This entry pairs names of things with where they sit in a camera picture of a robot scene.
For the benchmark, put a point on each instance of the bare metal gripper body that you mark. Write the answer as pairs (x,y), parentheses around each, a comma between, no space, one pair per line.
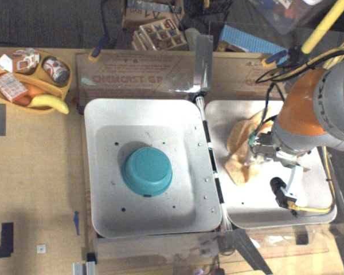
(264,146)

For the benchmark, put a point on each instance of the tan toy bread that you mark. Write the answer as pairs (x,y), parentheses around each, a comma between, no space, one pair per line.
(240,165)

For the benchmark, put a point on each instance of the orange divided plate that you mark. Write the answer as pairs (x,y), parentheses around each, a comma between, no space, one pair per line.
(50,89)

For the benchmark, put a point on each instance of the yellow banana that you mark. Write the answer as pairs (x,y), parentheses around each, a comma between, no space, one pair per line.
(50,101)

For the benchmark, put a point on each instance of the white plastic tray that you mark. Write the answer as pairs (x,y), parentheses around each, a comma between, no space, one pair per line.
(252,205)
(149,116)

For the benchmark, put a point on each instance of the orange carrot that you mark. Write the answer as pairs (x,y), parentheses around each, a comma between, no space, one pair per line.
(34,91)

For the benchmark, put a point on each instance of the wooden grid game board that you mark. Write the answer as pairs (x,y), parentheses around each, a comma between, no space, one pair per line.
(163,36)

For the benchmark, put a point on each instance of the white and orange carton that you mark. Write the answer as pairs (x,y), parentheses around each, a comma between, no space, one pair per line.
(24,62)

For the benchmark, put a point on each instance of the red and white can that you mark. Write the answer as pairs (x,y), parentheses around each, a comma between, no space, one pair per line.
(56,69)

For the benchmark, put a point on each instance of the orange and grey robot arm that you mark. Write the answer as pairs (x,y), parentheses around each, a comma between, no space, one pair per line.
(302,107)

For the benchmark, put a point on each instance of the red and white packet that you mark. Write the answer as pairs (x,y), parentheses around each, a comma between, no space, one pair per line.
(10,86)

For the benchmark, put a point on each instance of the brown cardboard box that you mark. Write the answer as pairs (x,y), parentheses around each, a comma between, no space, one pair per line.
(149,13)

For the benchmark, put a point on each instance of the brown cardboard board, red print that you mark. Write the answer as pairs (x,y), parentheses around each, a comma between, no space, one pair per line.
(132,76)

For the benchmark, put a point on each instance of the teal bowl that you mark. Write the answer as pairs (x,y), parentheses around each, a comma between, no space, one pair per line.
(147,171)

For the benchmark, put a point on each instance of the black cylinder on white bracket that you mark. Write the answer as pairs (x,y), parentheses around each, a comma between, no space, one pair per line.
(280,189)

